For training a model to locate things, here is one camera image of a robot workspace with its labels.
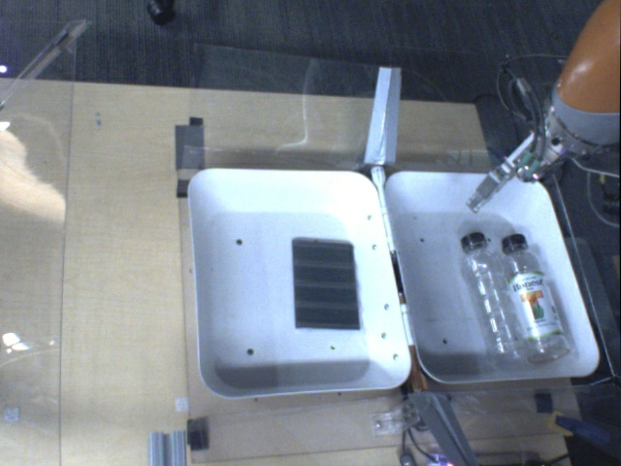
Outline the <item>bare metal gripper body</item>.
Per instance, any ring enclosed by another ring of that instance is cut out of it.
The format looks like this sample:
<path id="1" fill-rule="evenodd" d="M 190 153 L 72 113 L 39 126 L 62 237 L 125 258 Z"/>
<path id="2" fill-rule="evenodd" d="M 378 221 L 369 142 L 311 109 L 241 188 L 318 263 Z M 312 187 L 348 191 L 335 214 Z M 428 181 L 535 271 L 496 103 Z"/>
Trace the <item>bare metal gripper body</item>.
<path id="1" fill-rule="evenodd" d="M 529 136 L 499 166 L 500 179 L 541 179 L 548 169 L 580 143 L 567 126 L 550 114 L 543 128 Z"/>

